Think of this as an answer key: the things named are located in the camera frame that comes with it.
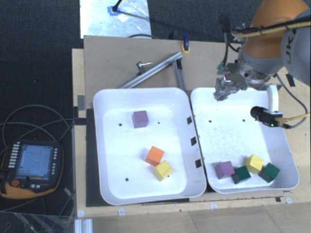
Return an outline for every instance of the tray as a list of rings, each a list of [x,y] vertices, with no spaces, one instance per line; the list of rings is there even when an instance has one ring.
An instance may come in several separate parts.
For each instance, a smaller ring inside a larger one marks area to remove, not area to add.
[[[107,89],[93,100],[100,190],[112,205],[201,195],[206,177],[187,94],[178,88]],[[146,110],[146,128],[132,114]],[[161,182],[144,160],[151,146],[164,151],[173,173]]]
[[[199,142],[210,186],[219,193],[235,193],[267,189],[294,188],[299,175],[282,128],[270,128],[250,116],[253,106],[268,108],[265,91],[247,89],[231,94],[224,101],[216,101],[214,88],[197,88],[191,93],[191,103]],[[280,169],[271,183],[258,174],[245,182],[234,184],[229,177],[219,180],[215,165],[231,161],[243,166],[250,155],[256,155]]]

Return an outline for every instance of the black floor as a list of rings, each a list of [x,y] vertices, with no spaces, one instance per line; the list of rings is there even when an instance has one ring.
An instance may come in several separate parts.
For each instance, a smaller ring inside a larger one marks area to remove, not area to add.
[[[185,29],[190,40],[223,41],[218,16],[229,16],[232,27],[248,24],[262,0],[147,0],[152,34],[168,38],[172,30]],[[309,6],[311,0],[304,0]],[[73,118],[71,87],[71,49],[82,48],[79,25],[79,0],[0,0],[0,123],[15,109],[42,104]],[[26,109],[12,121],[41,125],[58,120],[42,108]],[[29,127],[6,127],[9,143]],[[64,124],[48,128],[60,138]],[[46,136],[36,132],[30,138]],[[65,152],[64,175],[59,188],[15,212],[69,215],[73,202],[64,191],[74,193],[72,178],[71,135],[62,141]],[[4,148],[0,140],[0,152]],[[0,198],[0,211],[27,202]]]

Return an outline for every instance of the screen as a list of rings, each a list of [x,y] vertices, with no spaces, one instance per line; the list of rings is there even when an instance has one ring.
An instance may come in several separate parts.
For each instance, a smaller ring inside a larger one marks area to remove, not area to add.
[[[48,180],[52,150],[50,146],[23,145],[16,178]]]

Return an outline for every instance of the beige floor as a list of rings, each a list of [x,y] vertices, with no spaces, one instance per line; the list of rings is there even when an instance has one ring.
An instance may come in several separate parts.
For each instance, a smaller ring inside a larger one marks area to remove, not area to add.
[[[93,219],[95,233],[307,233],[311,203]]]

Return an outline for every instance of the button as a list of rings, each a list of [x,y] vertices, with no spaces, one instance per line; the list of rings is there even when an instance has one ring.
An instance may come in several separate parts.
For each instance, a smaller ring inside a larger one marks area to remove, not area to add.
[[[11,186],[12,187],[19,187],[20,181],[17,179],[14,179],[11,181]]]

